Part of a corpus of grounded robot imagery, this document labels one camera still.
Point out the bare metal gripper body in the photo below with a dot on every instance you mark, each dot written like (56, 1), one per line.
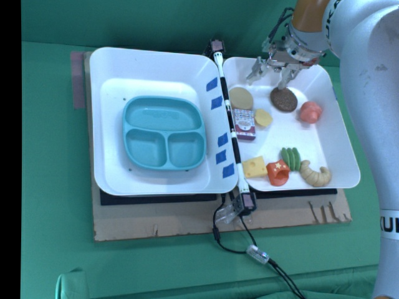
(288, 56)

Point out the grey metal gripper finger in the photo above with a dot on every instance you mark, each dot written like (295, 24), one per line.
(256, 70)
(285, 78)

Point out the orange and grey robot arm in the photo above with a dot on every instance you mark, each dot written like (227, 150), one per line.
(361, 73)

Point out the brown round patty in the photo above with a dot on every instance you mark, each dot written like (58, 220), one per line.
(283, 100)

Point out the tan round biscuit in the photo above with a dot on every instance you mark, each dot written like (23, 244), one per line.
(240, 98)

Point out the yellow potato chunk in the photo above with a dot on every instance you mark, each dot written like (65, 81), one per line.
(263, 117)

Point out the black and white thin rod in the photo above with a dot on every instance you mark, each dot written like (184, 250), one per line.
(229, 111)

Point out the small printed carton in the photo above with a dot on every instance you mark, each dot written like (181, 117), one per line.
(244, 125)

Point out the white plastic tray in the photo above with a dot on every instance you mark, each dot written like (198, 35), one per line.
(311, 142)
(156, 70)

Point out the green pea pods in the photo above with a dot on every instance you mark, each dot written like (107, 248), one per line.
(291, 158)

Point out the yellow cheese wedge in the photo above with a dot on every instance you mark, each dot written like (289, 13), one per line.
(255, 167)

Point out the beige croissant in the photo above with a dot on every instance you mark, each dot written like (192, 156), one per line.
(315, 174)

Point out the blue divided plate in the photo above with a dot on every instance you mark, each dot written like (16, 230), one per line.
(163, 132)

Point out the brown cardboard board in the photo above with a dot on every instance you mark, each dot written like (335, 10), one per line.
(218, 220)

